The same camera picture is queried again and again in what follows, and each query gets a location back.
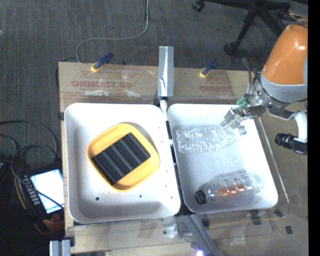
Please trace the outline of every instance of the plastic bottle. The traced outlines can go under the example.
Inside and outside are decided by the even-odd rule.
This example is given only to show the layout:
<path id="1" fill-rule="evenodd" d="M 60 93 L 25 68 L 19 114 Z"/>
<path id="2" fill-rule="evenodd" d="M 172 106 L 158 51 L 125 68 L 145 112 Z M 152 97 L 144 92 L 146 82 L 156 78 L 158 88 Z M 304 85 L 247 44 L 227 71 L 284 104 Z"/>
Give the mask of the plastic bottle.
<path id="1" fill-rule="evenodd" d="M 254 195 L 263 189 L 263 184 L 257 174 L 241 174 L 208 184 L 195 193 L 198 204 L 218 204 L 226 200 Z"/>
<path id="2" fill-rule="evenodd" d="M 175 133 L 181 153 L 204 153 L 219 151 L 247 134 L 245 127 L 232 129 L 220 124 L 197 125 L 178 129 Z"/>

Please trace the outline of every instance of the lit screen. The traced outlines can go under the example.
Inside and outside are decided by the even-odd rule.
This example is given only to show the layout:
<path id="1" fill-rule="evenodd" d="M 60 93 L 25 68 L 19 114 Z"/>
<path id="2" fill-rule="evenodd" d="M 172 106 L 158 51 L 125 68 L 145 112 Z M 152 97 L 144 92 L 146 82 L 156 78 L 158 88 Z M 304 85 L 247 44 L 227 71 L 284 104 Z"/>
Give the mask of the lit screen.
<path id="1" fill-rule="evenodd" d="M 30 178 L 36 190 L 53 199 L 58 204 L 64 205 L 64 179 L 58 169 L 37 174 Z M 48 214 L 61 209 L 60 206 L 45 196 L 39 194 L 39 197 Z"/>

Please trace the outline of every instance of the gray carpet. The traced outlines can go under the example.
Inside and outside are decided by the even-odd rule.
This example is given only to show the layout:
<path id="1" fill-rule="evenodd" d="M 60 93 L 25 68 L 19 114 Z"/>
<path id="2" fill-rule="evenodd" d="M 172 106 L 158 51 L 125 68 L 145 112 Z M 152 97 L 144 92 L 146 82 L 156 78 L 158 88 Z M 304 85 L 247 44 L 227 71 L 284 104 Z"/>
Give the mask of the gray carpet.
<path id="1" fill-rule="evenodd" d="M 93 63 L 111 52 L 111 64 L 157 66 L 159 46 L 173 46 L 174 66 L 179 68 L 201 69 L 216 58 L 218 69 L 246 70 L 243 57 L 251 67 L 263 67 L 277 37 L 259 18 L 254 20 L 238 53 L 229 56 L 224 45 L 236 39 L 247 12 L 209 2 L 196 12 L 193 3 L 150 0 L 149 23 L 143 35 L 85 42 L 79 48 L 79 58 Z M 58 62 L 75 58 L 76 48 L 84 40 L 139 35 L 146 26 L 145 5 L 145 0 L 0 0 L 0 122 L 39 122 L 60 141 Z M 305 5 L 295 2 L 292 9 L 308 12 Z M 281 24 L 277 12 L 272 15 Z M 13 137 L 20 148 L 29 144 L 54 146 L 51 135 L 35 124 L 1 125 L 0 134 Z M 12 155 L 12 150 L 9 140 L 0 137 L 0 153 Z M 48 150 L 36 147 L 24 157 L 31 167 L 53 158 Z M 42 237 L 28 223 L 10 175 L 6 182 L 7 190 L 1 186 L 0 191 L 3 197 L 10 191 L 1 213 L 0 254 L 11 255 L 11 251 L 15 256 L 47 255 L 53 237 Z"/>

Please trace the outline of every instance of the chair wheel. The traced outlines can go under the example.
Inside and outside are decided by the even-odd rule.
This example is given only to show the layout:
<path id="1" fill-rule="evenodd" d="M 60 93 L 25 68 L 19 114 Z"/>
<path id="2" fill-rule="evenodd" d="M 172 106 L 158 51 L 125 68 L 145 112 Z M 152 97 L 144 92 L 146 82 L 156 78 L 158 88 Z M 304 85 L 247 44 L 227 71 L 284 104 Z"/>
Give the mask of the chair wheel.
<path id="1" fill-rule="evenodd" d="M 237 52 L 238 47 L 236 46 L 236 44 L 234 42 L 231 42 L 231 43 L 225 44 L 223 49 L 226 54 L 234 55 Z"/>
<path id="2" fill-rule="evenodd" d="M 204 1 L 196 1 L 193 5 L 192 8 L 196 11 L 196 12 L 200 12 L 203 8 L 205 7 Z"/>

